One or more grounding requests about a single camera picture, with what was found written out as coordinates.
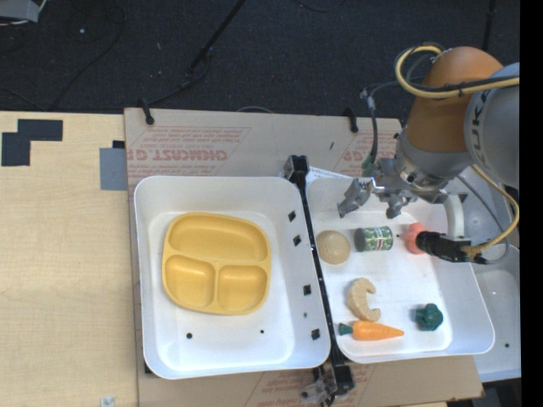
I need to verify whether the black cylinder on white bracket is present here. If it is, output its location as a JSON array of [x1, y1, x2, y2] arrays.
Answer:
[[414, 192, 474, 265]]

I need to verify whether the green can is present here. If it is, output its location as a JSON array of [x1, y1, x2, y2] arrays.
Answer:
[[353, 226, 395, 254]]

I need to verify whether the yellow divided plate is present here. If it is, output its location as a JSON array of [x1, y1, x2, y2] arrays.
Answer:
[[160, 211, 272, 316]]

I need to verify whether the brown cardboard board red print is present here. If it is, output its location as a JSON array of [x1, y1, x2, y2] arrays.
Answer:
[[123, 107, 485, 407]]

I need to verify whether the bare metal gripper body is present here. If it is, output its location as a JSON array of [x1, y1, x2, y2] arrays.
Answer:
[[372, 158, 468, 206]]

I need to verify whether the beige croissant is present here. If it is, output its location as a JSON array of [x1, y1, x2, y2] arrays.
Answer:
[[345, 276, 382, 323]]

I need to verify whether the thin black rod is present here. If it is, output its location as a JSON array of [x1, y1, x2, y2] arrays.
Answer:
[[295, 170, 348, 382]]

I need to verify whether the pink doughnut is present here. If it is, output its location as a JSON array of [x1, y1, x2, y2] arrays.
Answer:
[[402, 221, 427, 255]]

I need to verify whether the green broccoli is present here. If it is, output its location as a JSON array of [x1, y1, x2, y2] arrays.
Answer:
[[414, 303, 445, 332]]

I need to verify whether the beige round bread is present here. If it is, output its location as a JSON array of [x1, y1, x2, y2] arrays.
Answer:
[[315, 230, 352, 265]]

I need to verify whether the black block with wires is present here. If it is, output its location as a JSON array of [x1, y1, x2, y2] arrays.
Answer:
[[283, 154, 310, 182], [332, 364, 355, 396]]

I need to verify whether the white plastic tray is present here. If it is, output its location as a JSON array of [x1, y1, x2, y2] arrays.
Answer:
[[305, 176, 496, 365], [133, 175, 332, 380]]

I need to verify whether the orange carrot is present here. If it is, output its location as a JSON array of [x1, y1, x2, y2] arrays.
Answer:
[[338, 320, 406, 342]]

